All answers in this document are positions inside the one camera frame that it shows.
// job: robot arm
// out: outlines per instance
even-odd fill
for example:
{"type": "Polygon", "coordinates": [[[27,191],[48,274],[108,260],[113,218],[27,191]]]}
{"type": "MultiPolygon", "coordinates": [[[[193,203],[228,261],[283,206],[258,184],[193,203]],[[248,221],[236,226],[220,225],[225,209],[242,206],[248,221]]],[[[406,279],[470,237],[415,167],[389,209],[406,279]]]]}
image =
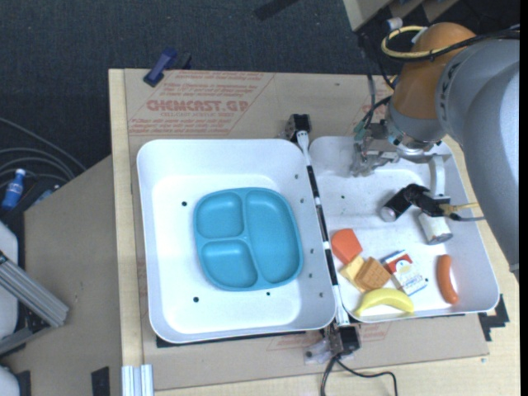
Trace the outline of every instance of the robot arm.
{"type": "MultiPolygon", "coordinates": [[[[519,31],[476,36],[439,23],[403,57],[387,39],[384,52],[408,63],[386,111],[385,142],[407,158],[446,134],[460,145],[478,203],[519,280],[519,31]]],[[[366,137],[363,154],[375,141],[373,132],[366,137]]]]}

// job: yellow cable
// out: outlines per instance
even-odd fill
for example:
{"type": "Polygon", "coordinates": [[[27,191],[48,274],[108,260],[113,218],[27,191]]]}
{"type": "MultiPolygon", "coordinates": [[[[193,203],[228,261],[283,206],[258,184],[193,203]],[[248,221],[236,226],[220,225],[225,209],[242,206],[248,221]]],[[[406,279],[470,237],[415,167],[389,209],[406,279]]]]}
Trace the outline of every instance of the yellow cable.
{"type": "Polygon", "coordinates": [[[441,47],[439,49],[431,49],[428,51],[408,51],[408,52],[401,52],[401,51],[394,51],[387,47],[387,43],[392,40],[395,36],[401,35],[404,32],[420,32],[423,30],[423,26],[404,26],[403,28],[399,28],[397,30],[391,31],[386,37],[383,38],[381,41],[381,49],[382,51],[387,54],[389,57],[396,58],[396,59],[419,59],[421,57],[433,57],[436,53],[439,53],[443,50],[449,49],[452,45],[447,45],[445,47],[441,47]]]}
{"type": "Polygon", "coordinates": [[[444,212],[444,215],[451,215],[460,210],[464,210],[467,208],[478,208],[478,207],[479,207],[478,202],[469,202],[468,204],[460,204],[460,205],[440,204],[440,208],[444,212]]]}

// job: toy sausage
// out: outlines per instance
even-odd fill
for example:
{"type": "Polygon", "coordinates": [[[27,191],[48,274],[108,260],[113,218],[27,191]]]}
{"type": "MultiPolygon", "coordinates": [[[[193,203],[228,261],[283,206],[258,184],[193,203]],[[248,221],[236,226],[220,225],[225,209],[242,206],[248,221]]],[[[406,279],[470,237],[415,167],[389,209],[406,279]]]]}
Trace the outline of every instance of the toy sausage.
{"type": "Polygon", "coordinates": [[[436,278],[440,286],[440,292],[444,301],[448,304],[456,304],[459,296],[456,293],[453,283],[451,283],[451,257],[447,254],[441,255],[436,265],[436,278]]]}

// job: toy food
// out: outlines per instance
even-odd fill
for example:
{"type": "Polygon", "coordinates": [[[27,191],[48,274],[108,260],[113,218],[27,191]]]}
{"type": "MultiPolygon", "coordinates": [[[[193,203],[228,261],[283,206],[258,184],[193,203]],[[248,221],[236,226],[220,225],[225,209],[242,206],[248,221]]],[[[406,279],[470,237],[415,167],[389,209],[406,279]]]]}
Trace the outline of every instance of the toy food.
{"type": "Polygon", "coordinates": [[[405,251],[396,252],[386,257],[382,263],[387,271],[393,275],[392,278],[396,287],[407,295],[411,296],[427,286],[427,282],[418,270],[416,263],[405,251]]]}
{"type": "Polygon", "coordinates": [[[451,257],[447,254],[441,255],[438,258],[436,265],[436,279],[440,286],[440,292],[444,301],[448,304],[456,304],[459,301],[459,296],[456,293],[455,287],[451,282],[451,257]]]}
{"type": "Polygon", "coordinates": [[[392,288],[375,289],[363,294],[359,308],[355,311],[355,316],[359,317],[368,308],[377,305],[390,305],[396,309],[401,309],[406,313],[414,312],[414,303],[401,290],[392,288]]]}
{"type": "Polygon", "coordinates": [[[348,264],[363,251],[360,241],[352,229],[338,230],[332,236],[332,252],[343,264],[348,264]]]}
{"type": "Polygon", "coordinates": [[[359,273],[360,269],[365,264],[363,257],[354,257],[352,261],[346,264],[339,272],[345,279],[350,281],[360,292],[365,292],[365,289],[360,287],[356,283],[356,276],[359,273]]]}
{"type": "Polygon", "coordinates": [[[370,257],[356,275],[356,283],[365,290],[374,290],[383,287],[390,279],[390,273],[381,263],[370,257]]]}

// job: dark carpet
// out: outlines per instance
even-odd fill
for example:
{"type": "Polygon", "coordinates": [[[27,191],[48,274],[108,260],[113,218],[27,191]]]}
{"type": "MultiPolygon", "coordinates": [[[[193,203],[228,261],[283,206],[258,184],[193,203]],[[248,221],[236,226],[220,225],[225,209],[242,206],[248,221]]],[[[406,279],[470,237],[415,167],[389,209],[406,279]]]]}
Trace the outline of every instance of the dark carpet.
{"type": "MultiPolygon", "coordinates": [[[[86,167],[111,153],[109,68],[151,68],[171,46],[193,69],[377,74],[358,32],[379,43],[390,17],[384,9],[355,33],[342,0],[0,0],[0,10],[0,117],[86,167]]],[[[427,23],[421,8],[405,21],[427,23]]],[[[495,31],[520,23],[520,0],[461,0],[437,21],[495,31]]],[[[53,152],[0,123],[0,150],[19,148],[53,152]]],[[[0,185],[19,157],[0,153],[0,185]]]]}

